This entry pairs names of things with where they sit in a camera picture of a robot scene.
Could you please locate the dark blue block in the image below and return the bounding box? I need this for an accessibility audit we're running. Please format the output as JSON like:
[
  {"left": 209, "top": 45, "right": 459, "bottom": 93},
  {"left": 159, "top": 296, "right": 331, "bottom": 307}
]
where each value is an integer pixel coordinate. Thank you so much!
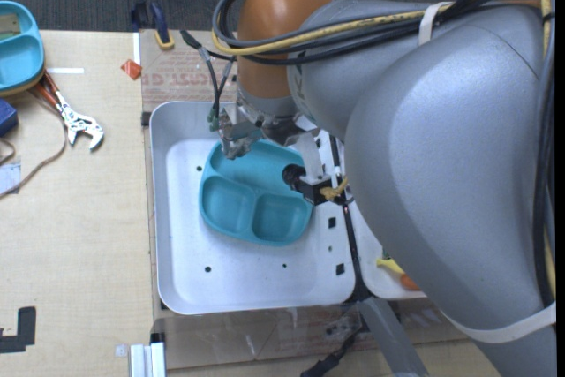
[{"left": 0, "top": 98, "right": 19, "bottom": 138}]

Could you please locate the red cube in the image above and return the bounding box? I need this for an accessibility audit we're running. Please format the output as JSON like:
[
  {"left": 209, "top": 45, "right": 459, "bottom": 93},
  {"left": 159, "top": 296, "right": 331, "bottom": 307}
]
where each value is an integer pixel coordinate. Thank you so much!
[{"left": 120, "top": 58, "right": 143, "bottom": 81}]

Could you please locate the brown cardboard board red print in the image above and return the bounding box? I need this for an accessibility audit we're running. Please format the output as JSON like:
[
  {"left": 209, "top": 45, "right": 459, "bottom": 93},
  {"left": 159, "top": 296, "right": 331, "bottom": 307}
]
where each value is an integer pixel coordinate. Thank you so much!
[{"left": 139, "top": 29, "right": 469, "bottom": 370}]

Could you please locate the blue divided plate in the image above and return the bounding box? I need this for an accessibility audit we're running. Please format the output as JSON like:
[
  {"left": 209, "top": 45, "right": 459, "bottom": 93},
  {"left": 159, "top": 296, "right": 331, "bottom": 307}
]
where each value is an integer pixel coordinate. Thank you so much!
[
  {"left": 0, "top": 0, "right": 46, "bottom": 94},
  {"left": 198, "top": 139, "right": 315, "bottom": 247}
]

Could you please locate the orange carrot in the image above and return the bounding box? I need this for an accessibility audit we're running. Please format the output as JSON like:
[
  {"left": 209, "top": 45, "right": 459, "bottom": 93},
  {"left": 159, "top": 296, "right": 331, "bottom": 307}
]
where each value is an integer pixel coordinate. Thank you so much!
[{"left": 396, "top": 273, "right": 421, "bottom": 292}]

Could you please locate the white plastic tray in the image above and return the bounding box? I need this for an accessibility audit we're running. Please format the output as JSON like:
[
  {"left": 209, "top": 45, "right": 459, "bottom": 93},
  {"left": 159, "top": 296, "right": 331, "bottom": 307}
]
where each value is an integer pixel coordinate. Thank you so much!
[
  {"left": 333, "top": 136, "right": 428, "bottom": 301},
  {"left": 148, "top": 101, "right": 357, "bottom": 316}
]

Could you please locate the tan divided plate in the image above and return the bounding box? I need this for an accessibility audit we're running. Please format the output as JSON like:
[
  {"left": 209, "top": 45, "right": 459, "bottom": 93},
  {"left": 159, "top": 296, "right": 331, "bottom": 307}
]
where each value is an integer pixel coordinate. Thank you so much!
[{"left": 0, "top": 65, "right": 47, "bottom": 99}]

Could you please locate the orange-handled metal pliers wrench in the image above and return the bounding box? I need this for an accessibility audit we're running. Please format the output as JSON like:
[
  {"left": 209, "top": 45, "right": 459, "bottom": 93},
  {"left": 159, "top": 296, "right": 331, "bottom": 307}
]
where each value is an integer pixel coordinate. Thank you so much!
[{"left": 33, "top": 72, "right": 106, "bottom": 151}]

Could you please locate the black cylinder on white bracket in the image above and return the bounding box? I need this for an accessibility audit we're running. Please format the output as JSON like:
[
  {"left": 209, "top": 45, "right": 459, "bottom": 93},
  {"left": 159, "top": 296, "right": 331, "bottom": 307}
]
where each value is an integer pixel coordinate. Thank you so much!
[{"left": 281, "top": 131, "right": 331, "bottom": 206}]

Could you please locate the thin black and white rod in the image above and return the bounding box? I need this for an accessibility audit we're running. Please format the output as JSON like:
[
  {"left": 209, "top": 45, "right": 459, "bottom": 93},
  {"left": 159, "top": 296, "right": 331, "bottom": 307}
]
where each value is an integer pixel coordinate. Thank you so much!
[{"left": 328, "top": 135, "right": 370, "bottom": 301}]

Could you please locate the yellow banana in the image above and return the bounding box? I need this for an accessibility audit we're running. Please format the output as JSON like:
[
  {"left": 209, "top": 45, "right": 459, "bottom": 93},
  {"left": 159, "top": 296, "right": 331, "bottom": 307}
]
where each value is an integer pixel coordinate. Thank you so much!
[{"left": 376, "top": 258, "right": 405, "bottom": 277}]

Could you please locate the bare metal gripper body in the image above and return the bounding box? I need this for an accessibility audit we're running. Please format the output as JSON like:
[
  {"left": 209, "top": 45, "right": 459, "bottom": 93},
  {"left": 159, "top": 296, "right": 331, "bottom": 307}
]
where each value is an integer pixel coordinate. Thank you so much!
[{"left": 219, "top": 103, "right": 319, "bottom": 147}]

